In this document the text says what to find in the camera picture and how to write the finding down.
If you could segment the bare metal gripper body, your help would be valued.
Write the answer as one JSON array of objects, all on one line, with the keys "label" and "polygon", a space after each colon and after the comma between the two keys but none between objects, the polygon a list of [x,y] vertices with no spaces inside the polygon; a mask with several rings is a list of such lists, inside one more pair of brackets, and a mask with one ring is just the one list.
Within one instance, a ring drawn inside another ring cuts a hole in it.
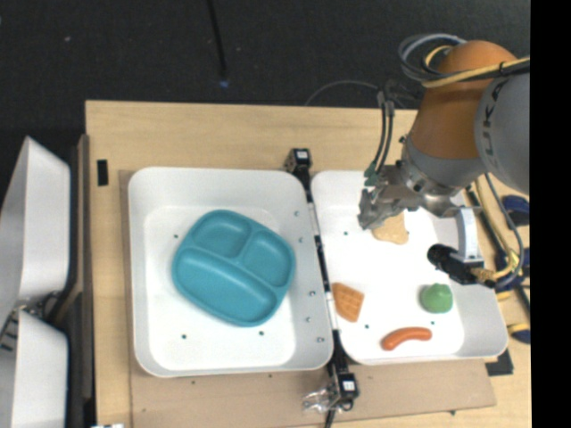
[{"label": "bare metal gripper body", "polygon": [[373,211],[388,218],[422,208],[438,218],[450,218],[463,207],[454,201],[459,192],[460,187],[442,185],[415,165],[398,162],[381,168],[373,191]]}]

